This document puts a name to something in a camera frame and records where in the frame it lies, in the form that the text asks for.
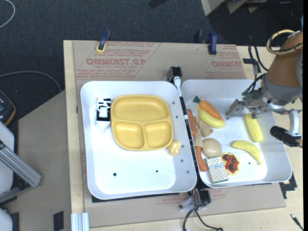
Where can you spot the pale yellow toy lump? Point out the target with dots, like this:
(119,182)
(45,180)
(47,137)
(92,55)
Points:
(174,147)

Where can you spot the black cylinder on white bracket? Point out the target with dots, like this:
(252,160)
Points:
(285,133)

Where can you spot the thin black and white rod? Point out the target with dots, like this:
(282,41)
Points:
(183,105)

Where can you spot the brown cardboard board red print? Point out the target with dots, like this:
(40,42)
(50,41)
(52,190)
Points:
(149,56)

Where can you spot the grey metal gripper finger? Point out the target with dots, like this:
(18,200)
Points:
(257,114)
(235,108)

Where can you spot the white plastic tray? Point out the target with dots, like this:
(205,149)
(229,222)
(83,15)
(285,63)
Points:
(134,170)
(240,133)

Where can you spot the black and white carton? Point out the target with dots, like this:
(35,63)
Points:
(103,111)

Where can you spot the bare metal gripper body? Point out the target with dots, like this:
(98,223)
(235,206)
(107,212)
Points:
(258,101)

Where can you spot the yellow banana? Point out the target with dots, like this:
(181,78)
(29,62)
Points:
(211,122)
(247,147)

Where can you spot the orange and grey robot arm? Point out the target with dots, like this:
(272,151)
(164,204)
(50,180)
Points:
(284,66)

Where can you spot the white patterned carton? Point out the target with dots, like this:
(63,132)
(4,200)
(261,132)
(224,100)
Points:
(217,170)

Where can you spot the beige waffle cone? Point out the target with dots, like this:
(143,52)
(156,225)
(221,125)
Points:
(198,139)
(204,127)

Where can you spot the beige bread roll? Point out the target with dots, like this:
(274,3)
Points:
(212,147)

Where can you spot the yellow corn cob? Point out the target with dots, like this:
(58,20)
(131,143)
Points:
(254,129)

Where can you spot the yellow divided plate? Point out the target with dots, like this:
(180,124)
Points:
(142,121)

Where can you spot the orange sausage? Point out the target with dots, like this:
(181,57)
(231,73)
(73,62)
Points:
(191,123)
(201,160)

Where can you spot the slice of pizza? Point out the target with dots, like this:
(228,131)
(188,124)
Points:
(232,163)

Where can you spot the orange carrot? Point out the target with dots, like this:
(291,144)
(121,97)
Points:
(210,108)

